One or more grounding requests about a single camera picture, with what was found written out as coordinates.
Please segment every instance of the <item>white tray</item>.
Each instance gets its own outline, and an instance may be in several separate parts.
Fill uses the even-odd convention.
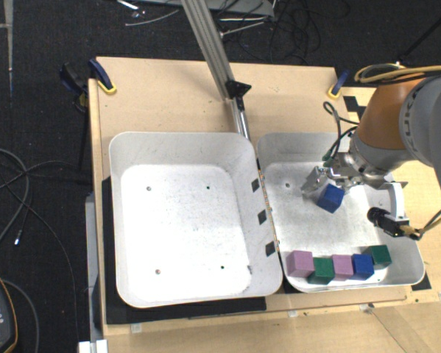
[[[112,139],[109,154],[116,281],[126,303],[266,296],[281,286],[248,140],[236,133],[125,132]]]
[[[285,264],[294,250],[310,251],[315,257],[330,257],[332,254],[358,254],[367,246],[385,244],[392,264],[376,270],[365,281],[334,280],[327,285],[315,285],[304,278],[286,275],[287,280],[303,292],[418,283],[425,268],[416,242],[405,237],[392,238],[367,220],[371,207],[389,210],[387,191],[354,187],[335,213],[316,205],[322,189],[308,199],[303,198],[300,187],[314,166],[321,164],[321,157],[335,140],[336,133],[272,133],[258,142],[258,158],[282,262]],[[344,140],[340,151],[347,150],[347,145]]]

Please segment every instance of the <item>aluminum rod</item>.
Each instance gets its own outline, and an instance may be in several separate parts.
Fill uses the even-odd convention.
[[[231,99],[226,83],[227,81],[235,80],[235,78],[228,62],[222,39],[212,19],[211,11],[208,9],[205,0],[181,0],[181,3],[220,95],[225,100]],[[244,111],[239,111],[235,99],[230,101],[230,103],[236,131],[249,140],[250,133]]]

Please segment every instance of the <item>pink cube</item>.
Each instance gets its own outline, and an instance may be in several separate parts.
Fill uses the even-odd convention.
[[[315,271],[314,258],[309,251],[293,251],[286,261],[289,276],[308,277]]]
[[[335,280],[345,281],[354,275],[353,260],[350,255],[331,255],[335,269]]]

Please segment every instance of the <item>yellow cable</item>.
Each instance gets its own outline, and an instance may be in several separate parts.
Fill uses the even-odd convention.
[[[382,79],[391,79],[391,78],[395,78],[397,76],[404,76],[404,75],[409,75],[409,74],[418,74],[418,73],[425,73],[425,72],[435,72],[435,71],[441,71],[441,65],[432,65],[429,67],[419,67],[419,68],[398,69],[396,71],[390,71],[390,72],[386,72],[384,74],[378,74],[377,76],[366,77],[366,78],[359,78],[359,74],[356,74],[355,81],[367,83],[367,82],[379,81]]]
[[[394,63],[385,63],[382,65],[390,65],[390,66],[396,66],[399,69],[405,68],[404,65],[401,64],[394,64]],[[374,65],[368,65],[367,67],[361,68],[359,71],[356,72],[356,74],[354,75],[354,81],[359,81],[359,77],[361,76],[361,74],[366,71],[367,69],[373,67]]]

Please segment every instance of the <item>black carpet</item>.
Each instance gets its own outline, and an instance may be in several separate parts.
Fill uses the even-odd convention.
[[[145,12],[143,20],[176,9],[139,5]],[[333,66],[338,74],[345,69],[353,73],[366,65],[396,61],[441,17],[441,0],[281,0],[278,8],[279,24],[225,36],[231,62]],[[14,0],[12,95],[7,31],[0,29],[0,147],[18,155],[28,167],[49,160],[77,164],[83,119],[72,106],[72,95],[60,84],[58,71],[64,62],[87,77],[86,63],[96,55],[202,60],[182,9],[153,24],[126,27],[125,23],[137,21],[131,14],[115,1]],[[441,65],[441,25],[409,54],[406,64]],[[40,318],[40,351],[45,353],[75,352],[77,339],[89,339],[84,209],[91,192],[89,149],[82,172],[55,164],[31,177],[31,206],[52,230],[29,213],[21,244],[14,246],[24,223],[22,213],[0,245],[0,274],[34,301]],[[12,165],[1,155],[0,162]],[[6,179],[14,174],[15,170],[1,168]],[[24,183],[19,180],[12,188],[22,195]],[[10,192],[1,189],[0,232],[17,207]],[[53,232],[71,262],[76,295],[66,256]],[[21,331],[16,352],[33,352],[35,327],[29,306],[14,290],[11,294]]]

